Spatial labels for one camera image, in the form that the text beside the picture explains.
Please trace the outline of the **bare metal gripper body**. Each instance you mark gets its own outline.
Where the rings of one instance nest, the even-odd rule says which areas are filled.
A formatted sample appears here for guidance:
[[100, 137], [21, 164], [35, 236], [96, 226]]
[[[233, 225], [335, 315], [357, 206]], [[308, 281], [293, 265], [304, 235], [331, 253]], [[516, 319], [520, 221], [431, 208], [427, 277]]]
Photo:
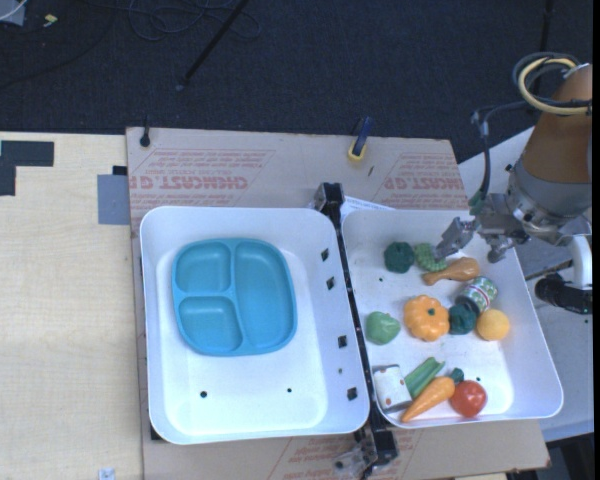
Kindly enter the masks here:
[[531, 238], [554, 243], [558, 222], [532, 199], [517, 192], [477, 193], [472, 197], [476, 230], [493, 249], [508, 249]]

